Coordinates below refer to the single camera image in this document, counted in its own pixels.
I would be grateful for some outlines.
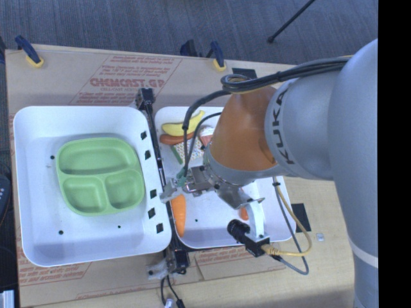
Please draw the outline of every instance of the divided green plate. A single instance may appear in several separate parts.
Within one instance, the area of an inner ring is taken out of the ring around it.
[[[101,137],[64,144],[57,175],[67,206],[83,216],[131,209],[144,197],[139,158],[125,141]]]

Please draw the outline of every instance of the cardboard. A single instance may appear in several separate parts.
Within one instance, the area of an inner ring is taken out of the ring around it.
[[[159,287],[159,280],[148,279],[146,266],[158,263],[161,253],[52,268],[35,266],[24,256],[13,150],[14,115],[32,105],[130,106],[141,87],[154,89],[156,112],[165,106],[188,106],[219,90],[221,77],[232,73],[232,68],[253,69],[258,76],[265,76],[290,66],[226,60],[227,69],[220,72],[207,58],[33,47],[44,59],[41,68],[29,64],[24,51],[6,51],[21,307]],[[226,101],[227,98],[218,98],[208,106],[223,106]],[[269,257],[253,258],[242,246],[191,252],[189,256],[191,266],[186,275],[175,278],[176,284],[284,269]]]

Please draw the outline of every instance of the black metal rod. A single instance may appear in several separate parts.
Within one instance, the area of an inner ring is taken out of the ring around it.
[[[310,0],[308,1],[293,17],[290,18],[277,32],[275,32],[271,37],[267,39],[268,43],[273,43],[274,39],[282,32],[284,31],[288,25],[290,25],[298,16],[300,16],[305,9],[307,9],[315,0]]]

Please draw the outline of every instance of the toy banana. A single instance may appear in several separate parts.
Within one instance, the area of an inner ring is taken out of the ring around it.
[[[199,113],[196,116],[193,116],[190,119],[187,133],[191,133],[195,130],[197,127],[197,124],[201,121],[201,118],[205,112],[203,110],[199,111]],[[184,131],[182,129],[182,122],[181,123],[164,123],[161,128],[164,130],[165,133],[171,136],[183,136]]]

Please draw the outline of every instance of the blue clamp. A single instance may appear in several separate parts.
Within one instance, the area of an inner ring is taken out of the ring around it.
[[[3,42],[3,39],[0,37],[0,64],[5,64],[6,63],[6,45]]]
[[[21,35],[16,36],[15,41],[19,48],[23,49],[27,56],[26,59],[27,61],[34,67],[42,67],[44,60],[41,58],[36,50],[33,48],[33,46],[28,42],[25,38],[23,38]]]
[[[220,45],[217,41],[212,41],[211,50],[208,52],[207,57],[211,57],[212,54],[215,54],[216,58],[213,60],[214,66],[219,71],[224,71],[227,66],[224,63],[223,51],[220,48]]]

